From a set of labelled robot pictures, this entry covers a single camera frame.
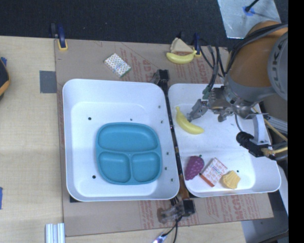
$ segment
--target cardboard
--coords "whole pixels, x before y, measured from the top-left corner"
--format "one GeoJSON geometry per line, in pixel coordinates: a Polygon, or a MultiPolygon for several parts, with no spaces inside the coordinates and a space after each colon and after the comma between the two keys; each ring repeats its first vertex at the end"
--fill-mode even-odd
{"type": "MultiPolygon", "coordinates": [[[[100,234],[131,230],[172,227],[163,224],[158,212],[171,207],[169,200],[77,202],[66,188],[63,126],[63,85],[73,78],[149,82],[158,69],[169,70],[168,86],[175,83],[207,84],[212,69],[200,58],[185,65],[176,65],[165,54],[170,45],[68,40],[68,50],[59,50],[55,41],[57,102],[60,137],[63,215],[66,236],[100,234]],[[104,65],[104,59],[117,53],[132,70],[122,78],[104,65]]],[[[206,48],[202,47],[209,59],[206,48]]],[[[220,48],[221,59],[228,53],[220,48]]],[[[179,222],[179,226],[233,222],[272,218],[273,211],[267,193],[193,198],[196,213],[179,222]]]]}

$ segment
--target blue plate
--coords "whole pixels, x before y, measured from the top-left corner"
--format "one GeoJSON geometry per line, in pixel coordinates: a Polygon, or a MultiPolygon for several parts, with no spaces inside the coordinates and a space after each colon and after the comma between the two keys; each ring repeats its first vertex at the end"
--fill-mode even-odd
{"type": "Polygon", "coordinates": [[[96,137],[99,173],[114,184],[146,184],[162,170],[161,147],[155,131],[143,124],[109,123],[96,137]]]}

